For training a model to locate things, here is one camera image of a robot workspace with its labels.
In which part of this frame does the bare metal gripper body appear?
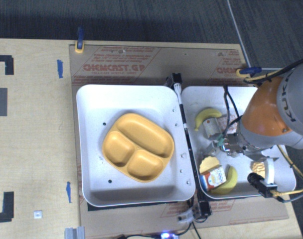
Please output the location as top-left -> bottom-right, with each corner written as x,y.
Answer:
220,132 -> 250,157

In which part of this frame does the yellow ridged biscuit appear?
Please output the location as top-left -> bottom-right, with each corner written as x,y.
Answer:
250,160 -> 266,178

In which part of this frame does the pale pink packet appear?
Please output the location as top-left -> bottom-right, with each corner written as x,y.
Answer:
217,114 -> 239,134

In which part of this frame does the white plastic tray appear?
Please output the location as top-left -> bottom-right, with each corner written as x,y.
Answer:
76,84 -> 196,207
180,85 -> 298,200

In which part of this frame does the orange and white carton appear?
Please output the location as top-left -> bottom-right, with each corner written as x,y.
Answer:
199,165 -> 228,192

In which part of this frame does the yellow banana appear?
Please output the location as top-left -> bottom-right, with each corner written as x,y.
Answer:
210,165 -> 239,196
193,108 -> 223,131

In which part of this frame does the thin black and white rod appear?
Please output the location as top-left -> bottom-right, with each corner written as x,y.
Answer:
174,83 -> 205,204

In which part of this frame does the orange divided plate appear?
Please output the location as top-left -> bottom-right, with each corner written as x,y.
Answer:
102,113 -> 175,183

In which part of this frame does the brown cardboard board red print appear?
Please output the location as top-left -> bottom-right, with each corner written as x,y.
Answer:
69,43 -> 290,234

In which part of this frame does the black cylinder on white bracket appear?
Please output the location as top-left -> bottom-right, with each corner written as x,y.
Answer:
247,157 -> 279,199

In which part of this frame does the black block with thin wires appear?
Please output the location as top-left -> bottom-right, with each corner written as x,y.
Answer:
195,195 -> 212,219
163,72 -> 183,88

